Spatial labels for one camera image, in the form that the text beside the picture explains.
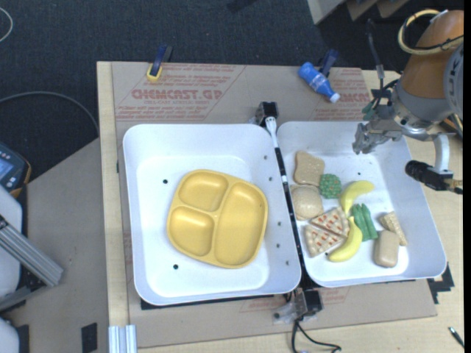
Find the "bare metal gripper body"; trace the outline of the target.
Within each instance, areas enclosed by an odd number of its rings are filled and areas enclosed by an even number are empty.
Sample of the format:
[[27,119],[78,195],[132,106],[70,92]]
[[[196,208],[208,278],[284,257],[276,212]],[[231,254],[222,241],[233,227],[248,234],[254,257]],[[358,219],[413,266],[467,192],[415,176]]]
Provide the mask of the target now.
[[366,125],[368,130],[383,130],[387,140],[407,136],[420,141],[430,140],[430,122],[415,116],[403,104],[379,105]]

